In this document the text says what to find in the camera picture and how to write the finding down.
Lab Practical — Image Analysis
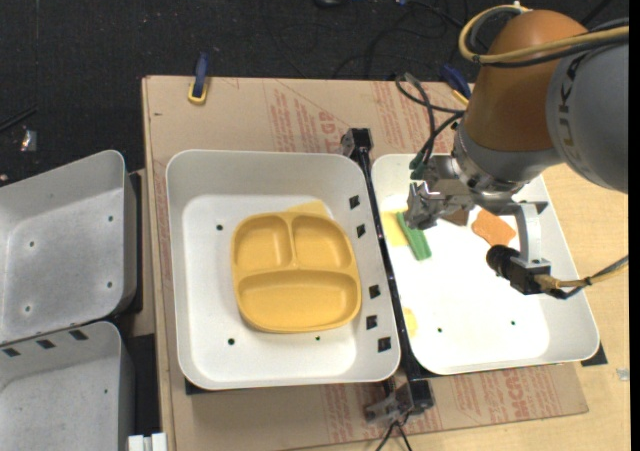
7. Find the black cylinder on white bracket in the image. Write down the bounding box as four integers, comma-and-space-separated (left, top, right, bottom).
485, 200, 553, 297

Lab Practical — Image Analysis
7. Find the yellow flat slice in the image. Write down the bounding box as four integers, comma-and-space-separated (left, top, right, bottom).
379, 209, 417, 247

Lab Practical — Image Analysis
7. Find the black block with thin wires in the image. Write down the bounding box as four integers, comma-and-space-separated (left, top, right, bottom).
363, 378, 436, 424
341, 127, 376, 158

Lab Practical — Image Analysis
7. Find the orange flat slice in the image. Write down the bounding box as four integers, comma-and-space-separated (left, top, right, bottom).
471, 208, 518, 247

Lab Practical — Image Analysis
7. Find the white plastic tray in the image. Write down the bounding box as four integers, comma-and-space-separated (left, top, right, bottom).
165, 148, 403, 392
370, 152, 601, 377

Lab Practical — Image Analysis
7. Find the brown cardboard board, red print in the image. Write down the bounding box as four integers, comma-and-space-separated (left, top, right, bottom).
141, 75, 591, 451

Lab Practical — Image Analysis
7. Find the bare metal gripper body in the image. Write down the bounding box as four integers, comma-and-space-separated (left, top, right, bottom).
409, 154, 526, 221

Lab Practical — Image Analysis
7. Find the green toy bean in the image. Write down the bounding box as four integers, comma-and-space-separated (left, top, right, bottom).
395, 210, 433, 262

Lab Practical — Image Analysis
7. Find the yellow divided plate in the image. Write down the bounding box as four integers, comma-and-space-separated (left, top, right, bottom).
230, 211, 363, 335

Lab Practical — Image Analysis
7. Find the thin black rod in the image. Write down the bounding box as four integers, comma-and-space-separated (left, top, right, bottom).
356, 148, 426, 389

